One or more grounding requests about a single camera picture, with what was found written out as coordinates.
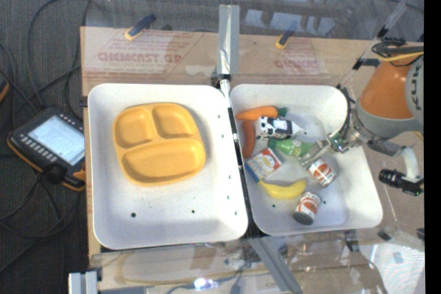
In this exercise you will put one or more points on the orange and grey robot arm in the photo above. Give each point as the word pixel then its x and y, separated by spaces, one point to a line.
pixel 386 96

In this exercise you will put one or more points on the red and white can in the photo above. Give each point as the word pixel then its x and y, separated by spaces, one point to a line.
pixel 322 173
pixel 307 207

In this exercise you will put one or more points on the white plastic tray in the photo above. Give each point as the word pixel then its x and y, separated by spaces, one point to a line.
pixel 351 196
pixel 162 210

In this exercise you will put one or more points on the yellow banana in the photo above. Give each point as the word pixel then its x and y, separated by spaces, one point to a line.
pixel 284 190

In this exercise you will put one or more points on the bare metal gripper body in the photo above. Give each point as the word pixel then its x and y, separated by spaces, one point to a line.
pixel 348 141

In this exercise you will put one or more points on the brown cardboard board, red print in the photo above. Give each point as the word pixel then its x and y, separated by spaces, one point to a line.
pixel 144 58

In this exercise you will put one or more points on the black and white milk carton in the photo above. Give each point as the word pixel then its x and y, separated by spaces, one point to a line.
pixel 275 127

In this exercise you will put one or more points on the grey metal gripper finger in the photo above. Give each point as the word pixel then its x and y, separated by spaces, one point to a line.
pixel 321 147
pixel 311 159

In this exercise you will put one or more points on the green bottle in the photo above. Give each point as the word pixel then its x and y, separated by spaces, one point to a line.
pixel 291 147

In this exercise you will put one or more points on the white and blue packet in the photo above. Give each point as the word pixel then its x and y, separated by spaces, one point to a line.
pixel 263 164

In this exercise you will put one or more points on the orange sausage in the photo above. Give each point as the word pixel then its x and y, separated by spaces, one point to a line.
pixel 248 141

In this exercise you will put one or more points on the black cylinder on white bracket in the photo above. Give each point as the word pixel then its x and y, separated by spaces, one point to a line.
pixel 399 179

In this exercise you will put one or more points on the orange divided plate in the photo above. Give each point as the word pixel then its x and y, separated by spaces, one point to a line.
pixel 158 144

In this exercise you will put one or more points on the orange carrot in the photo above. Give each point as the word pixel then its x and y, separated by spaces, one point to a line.
pixel 256 113

